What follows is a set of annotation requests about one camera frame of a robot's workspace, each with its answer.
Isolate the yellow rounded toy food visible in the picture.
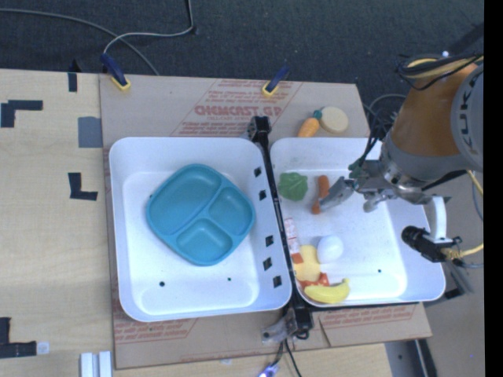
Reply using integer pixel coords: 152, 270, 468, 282
292, 243, 322, 284

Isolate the brown cardboard board red print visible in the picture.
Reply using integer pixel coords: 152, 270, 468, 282
97, 72, 433, 371

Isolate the thin black and white rod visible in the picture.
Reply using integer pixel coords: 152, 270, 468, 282
257, 130, 302, 314

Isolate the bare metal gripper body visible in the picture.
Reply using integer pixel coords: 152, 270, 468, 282
352, 159, 436, 207

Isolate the red and white packet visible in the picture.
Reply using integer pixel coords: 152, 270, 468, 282
283, 217, 300, 255

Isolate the orange red flat piece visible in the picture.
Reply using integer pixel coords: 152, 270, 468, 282
291, 252, 331, 288

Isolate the black cylinder on white bracket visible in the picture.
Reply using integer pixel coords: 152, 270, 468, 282
401, 195, 461, 264

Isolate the blue divided plate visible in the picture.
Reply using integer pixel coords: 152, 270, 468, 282
145, 163, 257, 267

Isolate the white egg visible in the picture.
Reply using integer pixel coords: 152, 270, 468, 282
316, 234, 345, 265

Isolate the black block with thin wires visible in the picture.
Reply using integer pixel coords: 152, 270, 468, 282
288, 306, 316, 340
247, 115, 274, 143

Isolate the green lettuce leaf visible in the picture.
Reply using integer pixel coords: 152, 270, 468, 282
277, 171, 309, 202

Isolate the white plastic tray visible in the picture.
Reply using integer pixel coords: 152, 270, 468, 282
270, 136, 447, 309
108, 136, 293, 324

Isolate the orange carrot with green top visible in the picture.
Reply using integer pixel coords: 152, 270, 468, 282
296, 108, 324, 139

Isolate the yellow banana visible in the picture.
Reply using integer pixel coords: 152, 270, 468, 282
303, 277, 351, 305

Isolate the beige round biscuit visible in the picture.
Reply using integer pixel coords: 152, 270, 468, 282
318, 105, 350, 135

